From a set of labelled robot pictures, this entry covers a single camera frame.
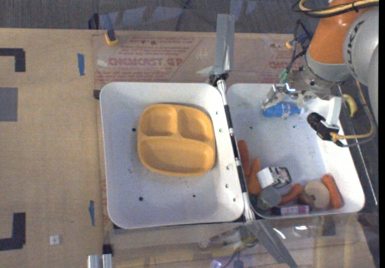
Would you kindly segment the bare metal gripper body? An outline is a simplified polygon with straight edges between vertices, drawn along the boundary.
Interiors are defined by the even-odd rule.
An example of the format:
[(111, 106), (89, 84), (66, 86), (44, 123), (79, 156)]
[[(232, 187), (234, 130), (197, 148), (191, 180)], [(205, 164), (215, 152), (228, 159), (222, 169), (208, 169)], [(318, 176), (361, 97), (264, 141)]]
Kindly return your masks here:
[(331, 82), (319, 78), (303, 66), (292, 69), (286, 81), (291, 89), (303, 96), (325, 99), (331, 94)]

